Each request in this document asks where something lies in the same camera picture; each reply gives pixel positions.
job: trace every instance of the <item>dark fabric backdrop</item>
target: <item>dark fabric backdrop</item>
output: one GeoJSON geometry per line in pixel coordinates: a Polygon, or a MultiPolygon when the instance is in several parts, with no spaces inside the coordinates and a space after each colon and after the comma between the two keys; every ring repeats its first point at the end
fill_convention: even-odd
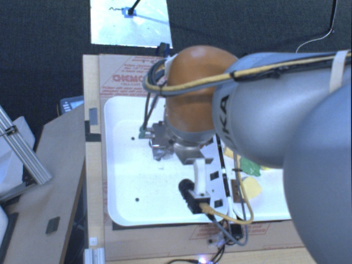
{"type": "MultiPolygon", "coordinates": [[[[167,0],[173,53],[213,45],[241,57],[294,52],[329,27],[332,0],[167,0]]],[[[339,0],[335,33],[302,52],[351,47],[352,0],[339,0]]],[[[90,0],[0,0],[0,105],[36,132],[64,97],[82,95],[82,55],[154,55],[90,43],[90,0]]]]}

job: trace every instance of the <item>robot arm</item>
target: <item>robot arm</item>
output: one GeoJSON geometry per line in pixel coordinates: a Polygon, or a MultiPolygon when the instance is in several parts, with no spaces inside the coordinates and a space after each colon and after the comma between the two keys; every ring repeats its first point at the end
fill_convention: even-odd
{"type": "Polygon", "coordinates": [[[218,50],[180,52],[166,87],[144,80],[147,91],[167,97],[166,141],[184,153],[217,133],[240,155],[283,167],[290,213],[309,252],[317,262],[349,262],[351,52],[236,60],[218,50]]]}

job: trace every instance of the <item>cable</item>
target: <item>cable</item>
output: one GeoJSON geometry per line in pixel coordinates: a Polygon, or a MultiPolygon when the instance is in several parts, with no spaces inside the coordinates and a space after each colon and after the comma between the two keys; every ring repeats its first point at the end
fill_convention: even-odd
{"type": "Polygon", "coordinates": [[[221,232],[225,235],[225,237],[234,242],[235,244],[239,245],[239,246],[245,246],[247,244],[247,240],[248,238],[245,239],[245,241],[243,243],[239,242],[238,240],[236,240],[233,236],[230,235],[230,233],[224,228],[224,226],[222,226],[214,217],[214,215],[212,214],[207,214],[207,217],[214,223],[214,225],[216,225],[216,227],[218,227],[221,232]]]}
{"type": "Polygon", "coordinates": [[[167,262],[167,264],[171,264],[171,263],[175,263],[175,262],[187,262],[187,263],[194,263],[194,264],[199,263],[198,260],[194,260],[194,259],[174,259],[174,260],[167,262]]]}
{"type": "Polygon", "coordinates": [[[231,73],[224,73],[224,74],[209,76],[206,78],[198,79],[184,84],[166,86],[166,87],[160,87],[158,85],[153,84],[152,83],[153,80],[151,80],[150,82],[149,74],[148,74],[143,78],[142,84],[144,89],[150,93],[154,93],[164,97],[176,96],[187,92],[196,91],[199,89],[225,84],[233,81],[234,79],[235,80],[237,79],[238,81],[240,78],[243,78],[245,76],[262,75],[262,77],[267,78],[267,77],[271,77],[271,73],[274,76],[277,76],[283,71],[287,71],[289,69],[297,69],[297,68],[301,68],[302,66],[321,64],[322,62],[330,62],[334,59],[334,57],[335,57],[335,53],[327,54],[324,56],[320,55],[316,57],[290,60],[287,62],[263,65],[261,67],[255,67],[250,69],[233,71],[231,73]]]}
{"type": "Polygon", "coordinates": [[[225,252],[225,246],[226,244],[224,244],[219,250],[218,252],[214,255],[213,258],[211,258],[211,263],[218,263],[220,261],[220,259],[222,258],[222,256],[224,255],[225,252]]]}
{"type": "Polygon", "coordinates": [[[330,33],[332,33],[333,29],[330,28],[329,32],[326,33],[323,37],[317,38],[317,39],[313,39],[313,40],[309,40],[307,42],[302,43],[300,46],[298,46],[298,48],[296,49],[296,53],[298,53],[298,50],[301,49],[304,45],[311,43],[311,42],[315,42],[315,41],[319,41],[319,40],[323,40],[326,37],[328,37],[330,35],[330,33]]]}
{"type": "Polygon", "coordinates": [[[242,220],[237,220],[237,219],[234,219],[232,217],[229,217],[225,214],[222,214],[218,211],[216,211],[215,209],[213,209],[209,204],[205,203],[205,202],[201,202],[199,204],[199,207],[202,209],[202,212],[205,213],[205,214],[209,214],[209,215],[217,215],[217,216],[220,216],[222,218],[224,218],[225,220],[227,221],[231,221],[233,223],[236,223],[236,224],[240,224],[240,225],[248,225],[248,224],[251,224],[253,222],[253,218],[254,218],[254,214],[253,214],[253,210],[252,210],[252,207],[248,201],[248,197],[247,197],[247,193],[245,191],[245,188],[244,188],[244,185],[243,185],[243,181],[242,181],[242,178],[241,178],[241,174],[238,173],[238,181],[240,183],[240,187],[241,187],[241,191],[243,193],[243,196],[244,196],[244,200],[247,204],[247,207],[248,207],[248,210],[251,214],[251,218],[249,220],[245,220],[245,221],[242,221],[242,220]]]}
{"type": "Polygon", "coordinates": [[[311,42],[323,40],[323,39],[325,39],[326,37],[328,37],[328,36],[333,32],[333,25],[334,25],[335,16],[336,16],[337,1],[338,1],[338,0],[334,0],[334,1],[333,1],[332,17],[331,17],[329,32],[326,33],[323,37],[320,37],[320,38],[313,39],[313,40],[310,40],[310,41],[307,41],[307,42],[302,43],[300,46],[298,46],[298,48],[297,48],[297,50],[296,50],[296,53],[298,53],[298,50],[301,49],[304,45],[306,45],[306,44],[308,44],[308,43],[311,43],[311,42]]]}
{"type": "Polygon", "coordinates": [[[157,71],[164,67],[166,59],[161,59],[156,62],[147,73],[148,81],[150,84],[156,85],[158,80],[164,76],[164,72],[162,74],[157,74],[157,71]]]}
{"type": "Polygon", "coordinates": [[[243,220],[247,220],[246,211],[244,209],[244,202],[243,202],[242,194],[240,192],[239,171],[235,171],[235,175],[236,175],[236,184],[237,184],[237,189],[238,189],[238,195],[240,197],[240,202],[241,202],[241,207],[242,207],[242,212],[243,212],[243,220]]]}
{"type": "Polygon", "coordinates": [[[147,129],[147,124],[148,124],[148,106],[149,106],[149,100],[150,100],[150,96],[151,94],[148,93],[147,94],[147,98],[146,98],[146,101],[145,101],[145,107],[144,107],[144,121],[143,121],[143,125],[142,125],[142,129],[143,130],[146,130],[147,129]]]}

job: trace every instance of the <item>yellow object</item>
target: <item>yellow object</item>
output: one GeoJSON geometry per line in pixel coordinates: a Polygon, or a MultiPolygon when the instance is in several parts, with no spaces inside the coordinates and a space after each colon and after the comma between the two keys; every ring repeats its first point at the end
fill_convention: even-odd
{"type": "Polygon", "coordinates": [[[243,186],[247,193],[248,199],[253,199],[262,192],[262,187],[253,177],[247,177],[243,180],[243,186]]]}
{"type": "Polygon", "coordinates": [[[229,157],[229,158],[232,158],[234,159],[234,156],[233,156],[233,151],[229,148],[229,147],[226,147],[224,148],[224,155],[229,157]]]}

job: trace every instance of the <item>yellow cable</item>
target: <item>yellow cable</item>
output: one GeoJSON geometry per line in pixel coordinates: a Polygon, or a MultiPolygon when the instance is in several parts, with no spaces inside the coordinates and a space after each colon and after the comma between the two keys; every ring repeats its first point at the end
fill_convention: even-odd
{"type": "MultiPolygon", "coordinates": [[[[239,156],[238,155],[236,155],[236,160],[237,160],[237,165],[239,166],[240,164],[239,164],[239,156]]],[[[234,219],[234,218],[232,218],[230,216],[227,216],[225,214],[222,214],[221,212],[216,211],[214,208],[212,208],[209,204],[207,204],[205,202],[201,202],[199,204],[199,207],[202,209],[202,212],[205,213],[205,214],[211,214],[211,215],[220,216],[220,217],[224,218],[227,221],[231,221],[233,223],[240,224],[240,225],[251,224],[253,222],[253,219],[254,219],[254,214],[253,214],[252,207],[251,207],[251,205],[249,203],[249,200],[248,200],[248,197],[247,197],[247,193],[245,191],[240,172],[238,173],[238,178],[239,178],[238,180],[239,180],[240,187],[241,187],[241,192],[243,193],[244,200],[245,200],[245,202],[247,204],[247,207],[248,207],[248,210],[249,210],[249,212],[251,214],[251,218],[249,220],[243,221],[243,220],[234,219]]]]}
{"type": "MultiPolygon", "coordinates": [[[[349,52],[346,56],[351,57],[351,52],[349,52]]],[[[302,60],[291,60],[288,62],[282,62],[282,63],[277,63],[277,64],[263,65],[261,67],[235,71],[233,76],[235,78],[240,78],[240,77],[244,77],[244,76],[248,76],[248,75],[252,75],[252,74],[267,72],[271,69],[275,69],[275,68],[279,68],[279,67],[285,67],[285,66],[289,67],[292,65],[311,64],[311,63],[316,63],[316,62],[330,61],[330,60],[333,60],[334,57],[335,57],[335,55],[331,55],[331,56],[327,56],[327,57],[316,57],[316,58],[309,58],[309,59],[302,59],[302,60]]],[[[216,83],[216,82],[228,80],[231,78],[232,78],[232,76],[229,73],[224,73],[224,74],[219,74],[219,75],[214,75],[214,76],[209,76],[206,78],[198,79],[195,81],[190,81],[190,82],[180,84],[180,85],[165,86],[162,88],[160,88],[159,86],[156,86],[156,85],[151,85],[148,82],[148,79],[145,78],[145,86],[146,86],[146,88],[153,90],[153,91],[156,91],[156,92],[163,92],[163,91],[164,92],[171,92],[171,91],[179,91],[179,90],[183,90],[183,89],[188,89],[188,88],[200,86],[203,84],[216,83]]]]}

